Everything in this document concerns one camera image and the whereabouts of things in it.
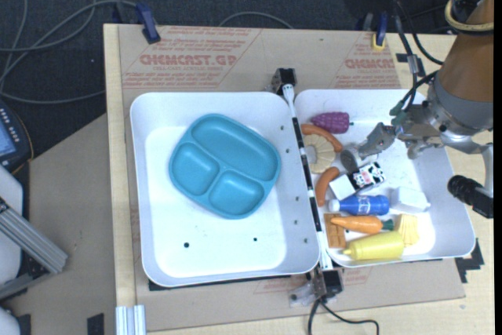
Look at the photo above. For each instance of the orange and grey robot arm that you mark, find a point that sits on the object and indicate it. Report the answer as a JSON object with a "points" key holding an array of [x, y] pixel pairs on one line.
{"points": [[466, 62]]}

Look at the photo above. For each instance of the black cylinder on white bracket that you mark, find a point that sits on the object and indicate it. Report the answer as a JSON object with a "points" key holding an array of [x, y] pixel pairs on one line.
{"points": [[468, 190]]}

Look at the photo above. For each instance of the blue bottle with white cap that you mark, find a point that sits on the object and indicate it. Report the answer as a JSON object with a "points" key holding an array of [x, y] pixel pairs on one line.
{"points": [[364, 205]]}

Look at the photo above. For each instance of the brown biscuit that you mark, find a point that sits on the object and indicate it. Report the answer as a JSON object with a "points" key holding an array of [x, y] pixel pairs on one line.
{"points": [[335, 237]]}

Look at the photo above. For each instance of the orange carrot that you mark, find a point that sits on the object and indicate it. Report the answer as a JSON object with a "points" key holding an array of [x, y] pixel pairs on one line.
{"points": [[359, 224]]}

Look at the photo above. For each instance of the white cow-print milk carton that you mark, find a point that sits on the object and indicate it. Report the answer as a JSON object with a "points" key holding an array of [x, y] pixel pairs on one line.
{"points": [[366, 176]]}

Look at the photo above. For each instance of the beige doughnut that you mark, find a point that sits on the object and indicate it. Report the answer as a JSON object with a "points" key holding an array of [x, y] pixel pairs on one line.
{"points": [[325, 159]]}

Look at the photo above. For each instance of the grey can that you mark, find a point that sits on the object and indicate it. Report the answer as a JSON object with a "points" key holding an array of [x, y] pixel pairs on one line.
{"points": [[349, 161]]}

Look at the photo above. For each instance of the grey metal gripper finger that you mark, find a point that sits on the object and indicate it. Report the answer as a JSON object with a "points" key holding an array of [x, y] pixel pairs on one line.
{"points": [[382, 134], [370, 151]]}

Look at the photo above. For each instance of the brown cardboard board, red print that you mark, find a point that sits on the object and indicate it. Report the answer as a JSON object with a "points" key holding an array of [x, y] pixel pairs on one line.
{"points": [[235, 59]]}

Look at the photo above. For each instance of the thin black and white rod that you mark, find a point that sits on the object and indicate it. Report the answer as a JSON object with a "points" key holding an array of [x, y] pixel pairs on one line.
{"points": [[301, 145]]}

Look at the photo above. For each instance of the yellow bottle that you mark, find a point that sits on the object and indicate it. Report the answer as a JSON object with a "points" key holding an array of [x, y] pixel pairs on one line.
{"points": [[378, 246]]}

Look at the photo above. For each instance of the orange sausage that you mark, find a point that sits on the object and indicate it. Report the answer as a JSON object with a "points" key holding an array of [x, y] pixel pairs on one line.
{"points": [[323, 134], [324, 182]]}

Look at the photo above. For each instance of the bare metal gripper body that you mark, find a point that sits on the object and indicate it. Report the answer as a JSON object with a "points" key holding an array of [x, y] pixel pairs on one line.
{"points": [[425, 125]]}

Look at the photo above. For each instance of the white plastic tray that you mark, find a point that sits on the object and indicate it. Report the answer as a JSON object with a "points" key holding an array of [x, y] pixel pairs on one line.
{"points": [[219, 247], [443, 184]]}

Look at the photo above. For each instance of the blue divided plate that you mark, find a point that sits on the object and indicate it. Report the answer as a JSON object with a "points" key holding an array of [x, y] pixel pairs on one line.
{"points": [[223, 153]]}

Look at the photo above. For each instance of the purple grapes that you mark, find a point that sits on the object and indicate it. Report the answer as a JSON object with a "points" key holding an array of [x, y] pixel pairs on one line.
{"points": [[333, 121]]}

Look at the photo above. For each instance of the pale yellow ridged cheese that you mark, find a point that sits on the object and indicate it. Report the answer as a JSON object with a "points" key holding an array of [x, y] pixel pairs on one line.
{"points": [[408, 227]]}

